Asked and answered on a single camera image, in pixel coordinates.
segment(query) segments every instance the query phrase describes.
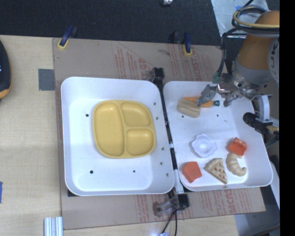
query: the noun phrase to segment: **wooden tabletop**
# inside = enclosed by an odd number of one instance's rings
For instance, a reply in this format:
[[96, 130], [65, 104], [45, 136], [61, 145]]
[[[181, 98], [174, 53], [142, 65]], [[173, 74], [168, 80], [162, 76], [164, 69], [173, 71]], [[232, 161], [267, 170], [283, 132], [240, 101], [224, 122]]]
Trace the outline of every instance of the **wooden tabletop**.
[[[37, 235], [61, 216], [55, 92], [39, 90], [39, 69], [54, 69], [52, 38], [0, 35], [13, 85], [0, 103], [0, 236]], [[156, 236], [166, 222], [65, 230], [65, 236]], [[178, 220], [177, 235], [237, 236], [234, 216]], [[174, 235], [175, 221], [166, 230]]]

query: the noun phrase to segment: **red toy food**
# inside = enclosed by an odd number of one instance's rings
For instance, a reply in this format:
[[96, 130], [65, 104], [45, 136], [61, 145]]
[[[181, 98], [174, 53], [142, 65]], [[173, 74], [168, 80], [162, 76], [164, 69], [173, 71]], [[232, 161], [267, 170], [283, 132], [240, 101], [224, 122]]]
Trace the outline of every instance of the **red toy food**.
[[241, 139], [235, 137], [231, 144], [228, 146], [228, 149], [236, 155], [243, 156], [244, 152], [247, 149], [247, 144]]
[[183, 166], [182, 173], [189, 183], [192, 183], [197, 178], [202, 177], [202, 173], [197, 162], [187, 162]]

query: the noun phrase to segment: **white bowl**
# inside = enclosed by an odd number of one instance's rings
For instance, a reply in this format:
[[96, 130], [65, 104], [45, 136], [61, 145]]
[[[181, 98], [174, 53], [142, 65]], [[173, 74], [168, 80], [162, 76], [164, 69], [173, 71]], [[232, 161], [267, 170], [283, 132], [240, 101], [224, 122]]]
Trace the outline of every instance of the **white bowl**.
[[191, 145], [200, 157], [208, 157], [216, 150], [215, 141], [206, 134], [197, 135]]

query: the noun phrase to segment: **carrot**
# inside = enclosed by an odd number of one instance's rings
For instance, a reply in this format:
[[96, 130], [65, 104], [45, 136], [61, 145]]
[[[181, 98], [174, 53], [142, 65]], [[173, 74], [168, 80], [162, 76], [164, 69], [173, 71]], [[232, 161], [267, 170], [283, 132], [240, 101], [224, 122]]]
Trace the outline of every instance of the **carrot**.
[[201, 170], [197, 162], [187, 162], [182, 169], [183, 175], [192, 183], [195, 179], [202, 177]]
[[243, 156], [247, 149], [247, 143], [235, 137], [228, 146], [228, 149], [236, 155]]
[[[184, 99], [189, 100], [194, 103], [197, 103], [198, 98], [199, 97], [184, 97]], [[201, 104], [200, 107], [209, 108], [209, 107], [212, 107], [213, 105], [214, 105], [214, 102], [212, 100], [209, 100], [208, 102]]]

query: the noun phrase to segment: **toy pizza slice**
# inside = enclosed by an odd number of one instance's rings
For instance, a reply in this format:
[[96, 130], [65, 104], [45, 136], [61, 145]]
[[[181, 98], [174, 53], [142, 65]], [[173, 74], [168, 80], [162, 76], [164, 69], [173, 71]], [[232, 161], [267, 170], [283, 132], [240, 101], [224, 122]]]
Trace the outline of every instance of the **toy pizza slice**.
[[216, 179], [220, 180], [222, 183], [227, 183], [227, 177], [224, 170], [222, 158], [214, 158], [209, 161], [208, 164], [205, 166], [205, 170]]

